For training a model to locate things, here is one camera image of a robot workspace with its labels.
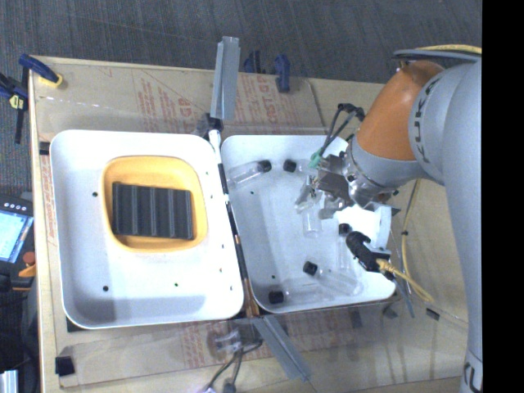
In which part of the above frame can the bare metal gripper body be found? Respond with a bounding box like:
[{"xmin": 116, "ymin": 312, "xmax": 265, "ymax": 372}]
[{"xmin": 314, "ymin": 152, "xmax": 395, "ymax": 211}]

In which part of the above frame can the clear plastic bottle black cap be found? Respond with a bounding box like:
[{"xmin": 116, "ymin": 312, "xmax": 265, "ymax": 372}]
[
  {"xmin": 335, "ymin": 222, "xmax": 358, "ymax": 278},
  {"xmin": 226, "ymin": 159, "xmax": 273, "ymax": 191},
  {"xmin": 267, "ymin": 278, "xmax": 329, "ymax": 306},
  {"xmin": 302, "ymin": 260, "xmax": 364, "ymax": 297},
  {"xmin": 282, "ymin": 158, "xmax": 318, "ymax": 179}
]

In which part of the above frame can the white plastic tray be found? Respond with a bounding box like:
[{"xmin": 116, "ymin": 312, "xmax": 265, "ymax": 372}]
[
  {"xmin": 48, "ymin": 129, "xmax": 246, "ymax": 331},
  {"xmin": 219, "ymin": 133, "xmax": 399, "ymax": 316}
]

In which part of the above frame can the thin black and white rod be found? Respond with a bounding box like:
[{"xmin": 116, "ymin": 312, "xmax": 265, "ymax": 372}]
[{"xmin": 207, "ymin": 128, "xmax": 260, "ymax": 318}]

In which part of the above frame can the orange bowl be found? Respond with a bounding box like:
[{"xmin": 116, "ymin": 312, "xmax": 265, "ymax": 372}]
[{"xmin": 101, "ymin": 154, "xmax": 209, "ymax": 255}]

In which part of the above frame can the black ribbed rack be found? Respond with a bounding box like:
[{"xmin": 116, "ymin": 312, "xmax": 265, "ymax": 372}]
[{"xmin": 111, "ymin": 181, "xmax": 195, "ymax": 242}]

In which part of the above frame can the brown cardboard board red print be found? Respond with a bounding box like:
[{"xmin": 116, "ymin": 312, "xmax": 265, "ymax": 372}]
[{"xmin": 27, "ymin": 54, "xmax": 471, "ymax": 391}]

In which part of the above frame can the black cylinder on white bracket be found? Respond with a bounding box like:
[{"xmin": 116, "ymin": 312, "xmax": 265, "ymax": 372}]
[{"xmin": 345, "ymin": 204, "xmax": 395, "ymax": 273}]

